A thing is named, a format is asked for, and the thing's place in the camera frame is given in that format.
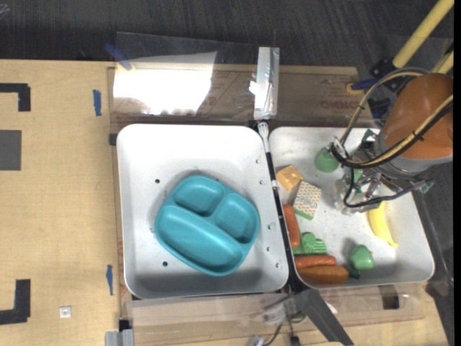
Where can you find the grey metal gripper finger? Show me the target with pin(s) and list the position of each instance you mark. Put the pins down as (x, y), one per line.
(372, 187)
(345, 193)

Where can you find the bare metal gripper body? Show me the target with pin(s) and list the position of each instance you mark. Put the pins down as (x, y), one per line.
(371, 162)

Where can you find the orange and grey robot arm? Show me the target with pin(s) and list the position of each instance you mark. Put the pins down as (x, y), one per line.
(417, 110)

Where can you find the white plastic tray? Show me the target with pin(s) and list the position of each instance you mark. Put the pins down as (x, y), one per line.
(144, 193)
(345, 229)

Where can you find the yellow banana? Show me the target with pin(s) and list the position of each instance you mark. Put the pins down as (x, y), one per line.
(380, 225)

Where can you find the white patterned carton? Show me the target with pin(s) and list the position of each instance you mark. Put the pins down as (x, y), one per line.
(307, 200)

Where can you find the yellow cheese block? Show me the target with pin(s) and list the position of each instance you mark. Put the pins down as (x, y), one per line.
(289, 177)

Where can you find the green ribbed toy vegetable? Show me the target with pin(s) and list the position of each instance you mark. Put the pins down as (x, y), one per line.
(311, 244)

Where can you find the orange carrot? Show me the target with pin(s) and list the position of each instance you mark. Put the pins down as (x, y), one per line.
(291, 225)

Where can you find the green pepper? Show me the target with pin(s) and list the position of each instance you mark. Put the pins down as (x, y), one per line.
(361, 258)

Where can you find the orange sausage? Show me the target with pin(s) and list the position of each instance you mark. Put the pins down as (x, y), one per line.
(315, 261)

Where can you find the brown bread roll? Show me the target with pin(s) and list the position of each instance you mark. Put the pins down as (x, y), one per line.
(324, 274)

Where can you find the blue divided plate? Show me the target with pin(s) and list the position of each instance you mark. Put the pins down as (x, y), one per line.
(201, 229)

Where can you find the small white square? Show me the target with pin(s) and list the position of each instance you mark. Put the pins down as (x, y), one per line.
(65, 311)

